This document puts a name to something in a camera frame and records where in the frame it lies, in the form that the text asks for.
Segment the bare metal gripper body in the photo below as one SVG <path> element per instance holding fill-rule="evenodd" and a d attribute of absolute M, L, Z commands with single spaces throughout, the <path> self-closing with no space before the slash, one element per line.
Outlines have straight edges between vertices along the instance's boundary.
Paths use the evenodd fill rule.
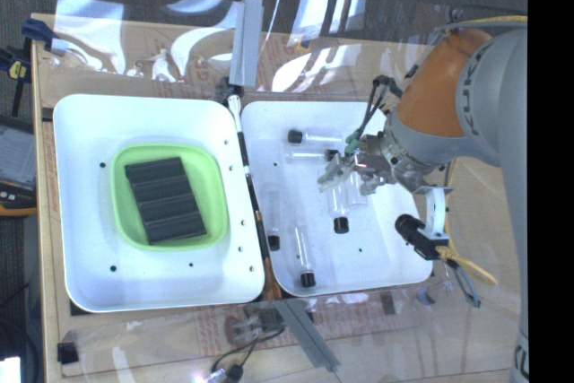
<path fill-rule="evenodd" d="M 423 133 L 365 135 L 354 158 L 360 176 L 375 174 L 384 179 L 382 186 L 398 184 L 421 193 L 430 185 L 425 176 L 439 165 L 439 138 Z"/>

